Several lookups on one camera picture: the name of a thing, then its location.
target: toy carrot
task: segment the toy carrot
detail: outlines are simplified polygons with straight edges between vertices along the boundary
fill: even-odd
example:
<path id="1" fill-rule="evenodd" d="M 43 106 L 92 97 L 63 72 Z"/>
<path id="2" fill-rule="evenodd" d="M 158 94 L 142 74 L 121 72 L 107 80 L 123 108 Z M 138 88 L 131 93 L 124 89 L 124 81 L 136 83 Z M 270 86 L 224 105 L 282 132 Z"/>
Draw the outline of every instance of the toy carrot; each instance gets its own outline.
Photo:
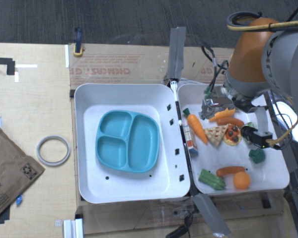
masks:
<path id="1" fill-rule="evenodd" d="M 231 110 L 229 110 L 228 108 L 226 108 L 223 111 L 216 112 L 214 114 L 214 116 L 209 119 L 209 121 L 215 121 L 216 119 L 219 119 L 219 118 L 229 117 L 229 116 L 233 115 L 234 113 L 235 113 L 235 108 L 233 108 Z"/>
<path id="2" fill-rule="evenodd" d="M 194 133 L 205 143 L 208 143 L 208 138 L 205 135 L 204 129 L 199 121 L 199 119 L 197 118 L 196 115 L 191 114 L 189 109 L 185 109 L 183 111 L 184 114 L 187 115 L 187 121 L 189 126 L 193 129 Z"/>
<path id="3" fill-rule="evenodd" d="M 229 166 L 229 167 L 224 167 L 220 168 L 216 171 L 217 176 L 223 177 L 229 174 L 236 174 L 237 172 L 245 171 L 245 167 L 241 166 Z"/>

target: toy orange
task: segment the toy orange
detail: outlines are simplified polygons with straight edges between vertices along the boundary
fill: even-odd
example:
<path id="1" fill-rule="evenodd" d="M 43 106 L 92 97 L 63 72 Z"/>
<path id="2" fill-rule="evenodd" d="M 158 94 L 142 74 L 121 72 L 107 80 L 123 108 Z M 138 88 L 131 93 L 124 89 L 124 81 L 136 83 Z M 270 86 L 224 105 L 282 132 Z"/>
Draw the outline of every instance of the toy orange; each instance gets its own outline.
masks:
<path id="1" fill-rule="evenodd" d="M 233 184 L 235 188 L 246 189 L 250 185 L 251 178 L 248 173 L 244 171 L 237 172 L 233 176 Z"/>

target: gray floor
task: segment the gray floor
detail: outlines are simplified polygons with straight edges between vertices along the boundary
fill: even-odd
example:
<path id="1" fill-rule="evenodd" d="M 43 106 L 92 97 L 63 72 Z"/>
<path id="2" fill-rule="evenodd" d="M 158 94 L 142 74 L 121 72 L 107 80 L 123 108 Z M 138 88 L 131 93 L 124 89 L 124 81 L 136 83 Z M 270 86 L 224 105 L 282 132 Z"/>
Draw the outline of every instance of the gray floor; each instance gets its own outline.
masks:
<path id="1" fill-rule="evenodd" d="M 85 43 L 168 46 L 170 29 L 186 26 L 186 46 L 234 48 L 240 33 L 226 27 L 231 13 L 261 11 L 282 22 L 297 7 L 298 0 L 0 0 L 0 42 L 66 44 L 80 27 Z"/>

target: blue divided plate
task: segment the blue divided plate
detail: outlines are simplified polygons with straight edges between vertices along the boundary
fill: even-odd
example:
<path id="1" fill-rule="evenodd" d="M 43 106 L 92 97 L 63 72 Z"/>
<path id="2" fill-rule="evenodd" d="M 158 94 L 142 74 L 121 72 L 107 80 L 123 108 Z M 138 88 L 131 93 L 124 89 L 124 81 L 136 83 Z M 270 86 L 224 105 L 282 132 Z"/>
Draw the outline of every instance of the blue divided plate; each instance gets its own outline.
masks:
<path id="1" fill-rule="evenodd" d="M 157 161 L 159 139 L 159 127 L 151 117 L 125 110 L 109 111 L 99 122 L 96 156 L 116 170 L 147 172 Z"/>

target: toy pizza slice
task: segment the toy pizza slice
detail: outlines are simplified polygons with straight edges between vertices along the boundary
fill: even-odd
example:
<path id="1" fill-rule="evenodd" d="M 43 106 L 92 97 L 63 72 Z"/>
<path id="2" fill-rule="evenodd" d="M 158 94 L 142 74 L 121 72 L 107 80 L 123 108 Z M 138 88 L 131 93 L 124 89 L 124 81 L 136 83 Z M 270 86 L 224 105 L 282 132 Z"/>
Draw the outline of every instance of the toy pizza slice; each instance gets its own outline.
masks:
<path id="1" fill-rule="evenodd" d="M 237 145 L 242 139 L 242 135 L 240 134 L 240 130 L 236 125 L 229 124 L 228 128 L 225 132 L 223 140 L 228 145 Z"/>
<path id="2" fill-rule="evenodd" d="M 215 146 L 218 146 L 228 128 L 227 125 L 217 126 L 212 128 L 205 128 L 204 132 L 208 140 Z"/>

